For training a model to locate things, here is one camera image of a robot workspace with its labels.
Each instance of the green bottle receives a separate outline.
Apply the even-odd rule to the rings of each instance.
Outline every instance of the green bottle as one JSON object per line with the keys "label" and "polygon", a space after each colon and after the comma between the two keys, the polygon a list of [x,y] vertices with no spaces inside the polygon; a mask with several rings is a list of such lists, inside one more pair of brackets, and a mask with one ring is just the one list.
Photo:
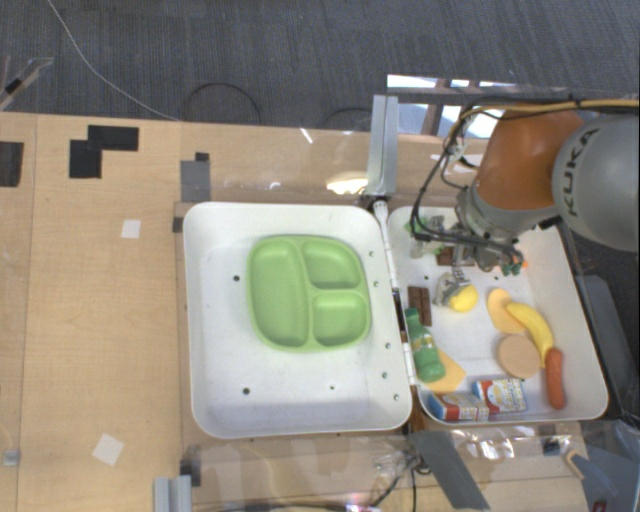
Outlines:
{"label": "green bottle", "polygon": [[407,308],[404,312],[409,329],[409,343],[418,378],[423,382],[435,382],[444,377],[446,370],[440,361],[438,347],[431,333],[420,323],[418,310]]}

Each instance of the gray carpet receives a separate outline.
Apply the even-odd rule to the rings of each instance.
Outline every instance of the gray carpet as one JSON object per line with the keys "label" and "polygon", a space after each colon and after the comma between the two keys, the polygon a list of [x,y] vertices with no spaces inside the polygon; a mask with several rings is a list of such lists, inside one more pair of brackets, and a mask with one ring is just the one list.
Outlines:
{"label": "gray carpet", "polygon": [[[578,93],[640,88],[637,0],[54,3],[97,69],[180,119],[314,127],[338,109],[368,108],[385,92],[388,73],[564,85]],[[155,117],[88,71],[45,0],[0,3],[1,54],[12,57],[14,74],[30,57],[55,58],[13,110]],[[361,126],[362,115],[343,112],[325,127]],[[637,357],[635,257],[587,242],[580,255],[588,272],[612,286]]]}

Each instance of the wooden table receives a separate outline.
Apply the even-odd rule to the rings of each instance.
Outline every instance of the wooden table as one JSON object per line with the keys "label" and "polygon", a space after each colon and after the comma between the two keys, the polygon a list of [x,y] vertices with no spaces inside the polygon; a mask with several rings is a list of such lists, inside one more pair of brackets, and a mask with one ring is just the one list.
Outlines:
{"label": "wooden table", "polygon": [[[104,151],[102,179],[70,179],[69,141],[86,139],[89,124],[138,127],[139,149]],[[0,439],[21,452],[18,467],[0,466],[0,510],[151,510],[153,479],[177,475],[189,438],[219,480],[194,490],[195,510],[243,497],[317,500],[331,489],[344,499],[347,474],[352,497],[383,489],[372,456],[397,437],[235,445],[202,437],[181,399],[172,232],[180,162],[209,153],[218,200],[353,203],[325,182],[364,172],[368,134],[308,134],[313,144],[298,129],[0,114],[0,140],[25,144],[20,186],[0,188]],[[396,205],[413,198],[440,147],[433,137],[401,139]],[[452,198],[440,183],[432,201]],[[125,220],[140,221],[139,238],[121,237]],[[577,424],[557,428],[580,449]],[[105,433],[124,444],[113,466],[92,456]],[[536,439],[516,458],[465,456],[492,509],[583,510],[580,481]],[[385,510],[410,509],[407,485]],[[418,485],[419,509],[450,510],[432,476]]]}

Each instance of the banana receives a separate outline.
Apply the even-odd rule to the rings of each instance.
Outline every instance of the banana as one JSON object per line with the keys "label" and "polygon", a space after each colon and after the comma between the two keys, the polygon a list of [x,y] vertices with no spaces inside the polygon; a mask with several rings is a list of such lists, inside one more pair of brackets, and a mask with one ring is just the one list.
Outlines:
{"label": "banana", "polygon": [[553,334],[551,334],[549,324],[540,313],[527,304],[510,302],[507,304],[507,311],[511,313],[516,320],[524,324],[531,334],[538,348],[538,352],[540,352],[540,364],[544,368],[547,350],[553,347]]}

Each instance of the yellow lemon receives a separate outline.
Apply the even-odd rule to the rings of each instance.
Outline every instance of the yellow lemon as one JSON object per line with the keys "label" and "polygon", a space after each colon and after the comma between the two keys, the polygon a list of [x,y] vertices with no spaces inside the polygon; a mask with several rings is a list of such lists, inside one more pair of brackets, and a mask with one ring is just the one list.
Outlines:
{"label": "yellow lemon", "polygon": [[472,284],[468,284],[449,299],[449,307],[454,311],[466,313],[471,311],[478,302],[478,290]]}

